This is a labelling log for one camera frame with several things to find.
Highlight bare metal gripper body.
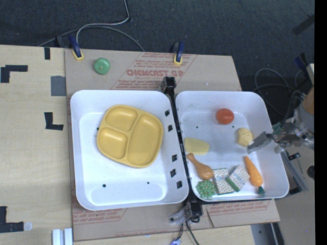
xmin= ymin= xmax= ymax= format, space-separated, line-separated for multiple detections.
xmin=271 ymin=122 xmax=315 ymax=151

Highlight yellow toy corn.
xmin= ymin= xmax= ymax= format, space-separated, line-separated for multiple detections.
xmin=236 ymin=127 xmax=254 ymax=148

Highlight orange toy carrot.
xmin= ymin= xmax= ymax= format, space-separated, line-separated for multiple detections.
xmin=244 ymin=155 xmax=266 ymax=195

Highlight white plastic tray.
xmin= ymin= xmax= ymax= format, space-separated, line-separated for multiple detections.
xmin=69 ymin=89 xmax=190 ymax=211
xmin=175 ymin=90 xmax=290 ymax=202

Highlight white patterned carton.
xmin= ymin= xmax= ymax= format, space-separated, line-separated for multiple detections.
xmin=212 ymin=168 xmax=236 ymax=196
xmin=225 ymin=164 xmax=250 ymax=192

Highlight red toy tomato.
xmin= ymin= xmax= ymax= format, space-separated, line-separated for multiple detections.
xmin=215 ymin=108 xmax=235 ymax=126

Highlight pale yellow toy slice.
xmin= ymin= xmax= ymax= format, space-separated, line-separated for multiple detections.
xmin=183 ymin=137 xmax=211 ymax=156

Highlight brown toy chicken drumstick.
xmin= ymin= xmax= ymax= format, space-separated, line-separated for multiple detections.
xmin=186 ymin=152 xmax=215 ymax=181

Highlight green toy peas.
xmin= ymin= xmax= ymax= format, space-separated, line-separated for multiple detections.
xmin=195 ymin=179 xmax=217 ymax=200

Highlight thin black rod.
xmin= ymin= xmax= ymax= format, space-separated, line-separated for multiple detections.
xmin=166 ymin=90 xmax=194 ymax=203

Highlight yellow divided plate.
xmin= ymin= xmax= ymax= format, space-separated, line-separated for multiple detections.
xmin=96 ymin=104 xmax=165 ymax=169

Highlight brown cardboard board red print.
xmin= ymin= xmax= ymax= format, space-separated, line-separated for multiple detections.
xmin=64 ymin=48 xmax=281 ymax=241

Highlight green toy apple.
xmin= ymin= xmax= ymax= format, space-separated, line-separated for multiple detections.
xmin=92 ymin=57 xmax=111 ymax=76

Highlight black block with wires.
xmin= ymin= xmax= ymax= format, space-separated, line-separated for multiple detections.
xmin=157 ymin=76 xmax=178 ymax=94
xmin=168 ymin=200 xmax=204 ymax=226

